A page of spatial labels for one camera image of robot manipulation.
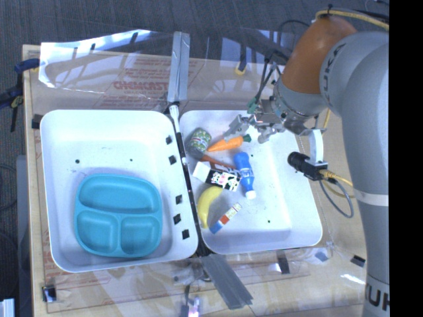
blue bottle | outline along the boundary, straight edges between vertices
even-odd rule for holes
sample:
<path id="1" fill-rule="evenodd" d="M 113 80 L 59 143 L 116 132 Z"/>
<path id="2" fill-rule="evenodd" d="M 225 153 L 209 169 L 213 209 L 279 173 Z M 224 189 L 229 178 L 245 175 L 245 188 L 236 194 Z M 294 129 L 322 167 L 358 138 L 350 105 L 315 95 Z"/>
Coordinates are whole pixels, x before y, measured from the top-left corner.
<path id="1" fill-rule="evenodd" d="M 252 183 L 254 182 L 254 173 L 249 162 L 249 156 L 247 153 L 240 152 L 234 155 L 233 161 L 237 170 L 241 173 L 240 183 L 245 189 L 245 197 L 247 199 L 256 198 L 256 192 L 252 188 Z"/>

banana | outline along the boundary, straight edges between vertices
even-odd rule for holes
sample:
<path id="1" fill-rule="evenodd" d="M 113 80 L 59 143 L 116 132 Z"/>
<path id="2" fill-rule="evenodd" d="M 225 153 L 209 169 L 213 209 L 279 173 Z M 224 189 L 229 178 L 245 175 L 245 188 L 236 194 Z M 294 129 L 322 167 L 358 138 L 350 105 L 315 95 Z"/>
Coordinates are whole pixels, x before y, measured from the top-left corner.
<path id="1" fill-rule="evenodd" d="M 202 192 L 198 199 L 197 212 L 198 217 L 203 224 L 203 228 L 208 228 L 207 218 L 209 216 L 209 208 L 214 199 L 222 193 L 223 188 L 217 186 L 208 187 Z"/>

dark floor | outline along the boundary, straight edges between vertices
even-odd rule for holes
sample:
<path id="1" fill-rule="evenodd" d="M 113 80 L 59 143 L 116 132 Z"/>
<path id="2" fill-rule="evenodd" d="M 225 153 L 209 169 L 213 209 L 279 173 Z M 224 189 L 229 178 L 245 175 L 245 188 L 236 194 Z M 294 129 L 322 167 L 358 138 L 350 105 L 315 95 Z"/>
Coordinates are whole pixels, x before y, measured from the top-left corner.
<path id="1" fill-rule="evenodd" d="M 245 35 L 243 28 L 280 31 L 289 20 L 310 24 L 328 4 L 389 15 L 389 0 L 0 0 L 0 93 L 16 83 L 13 67 L 21 61 L 23 44 L 83 40 L 135 28 L 181 30 L 191 34 L 191 56 L 204 57 L 211 37 L 237 41 Z M 287 23 L 283 32 L 301 35 L 301 22 Z M 373 29 L 364 22 L 353 24 L 358 30 Z M 266 49 L 257 39 L 247 41 L 258 52 Z M 220 58 L 221 48 L 207 55 Z M 18 212 L 12 203 L 17 198 L 13 169 L 18 155 L 25 154 L 22 106 L 14 132 L 12 115 L 10 107 L 0 109 L 0 300 L 17 300 L 19 289 Z"/>

white bottle cap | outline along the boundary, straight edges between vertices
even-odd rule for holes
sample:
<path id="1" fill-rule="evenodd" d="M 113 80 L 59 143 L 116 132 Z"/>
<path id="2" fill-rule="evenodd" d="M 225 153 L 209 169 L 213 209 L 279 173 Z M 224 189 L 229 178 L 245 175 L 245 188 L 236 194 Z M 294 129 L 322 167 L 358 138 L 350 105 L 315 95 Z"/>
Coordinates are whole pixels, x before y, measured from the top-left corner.
<path id="1" fill-rule="evenodd" d="M 256 198 L 257 194 L 255 190 L 249 190 L 248 192 L 245 193 L 245 197 L 247 199 L 254 199 Z"/>

blue plate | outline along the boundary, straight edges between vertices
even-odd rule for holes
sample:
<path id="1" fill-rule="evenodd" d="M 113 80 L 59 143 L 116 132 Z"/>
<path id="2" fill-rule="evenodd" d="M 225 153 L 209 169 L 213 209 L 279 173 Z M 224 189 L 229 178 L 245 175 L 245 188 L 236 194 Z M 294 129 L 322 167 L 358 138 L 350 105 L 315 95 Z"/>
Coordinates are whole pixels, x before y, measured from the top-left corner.
<path id="1" fill-rule="evenodd" d="M 88 252 L 144 257 L 160 244 L 162 201 L 149 181 L 133 176 L 93 174 L 75 198 L 75 234 Z"/>

